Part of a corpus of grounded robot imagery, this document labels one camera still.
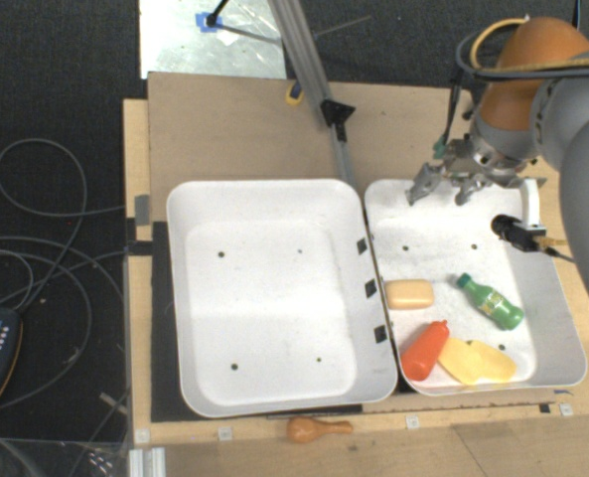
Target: white tray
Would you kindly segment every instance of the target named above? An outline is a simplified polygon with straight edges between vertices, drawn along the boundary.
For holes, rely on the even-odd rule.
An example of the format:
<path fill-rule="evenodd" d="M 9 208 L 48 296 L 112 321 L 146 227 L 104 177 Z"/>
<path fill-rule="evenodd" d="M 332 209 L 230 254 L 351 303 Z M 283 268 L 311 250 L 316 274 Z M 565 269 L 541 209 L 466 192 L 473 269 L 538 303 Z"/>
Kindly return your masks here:
<path fill-rule="evenodd" d="M 356 192 L 190 182 L 167 203 L 182 394 L 221 417 L 388 396 L 397 381 Z"/>
<path fill-rule="evenodd" d="M 447 320 L 451 337 L 501 346 L 517 365 L 508 384 L 480 381 L 463 386 L 436 365 L 423 382 L 407 379 L 411 386 L 436 396 L 580 382 L 587 369 L 585 354 L 552 259 L 516 250 L 491 231 L 497 214 L 521 218 L 518 190 L 492 187 L 458 207 L 456 191 L 442 182 L 434 193 L 409 207 L 404 192 L 411 185 L 406 180 L 381 180 L 365 194 L 381 280 L 427 279 L 435 293 L 429 308 L 389 311 L 398 351 L 406 350 L 428 323 Z M 462 272 L 521 307 L 525 312 L 521 324 L 512 331 L 501 330 L 476 310 L 455 286 Z"/>

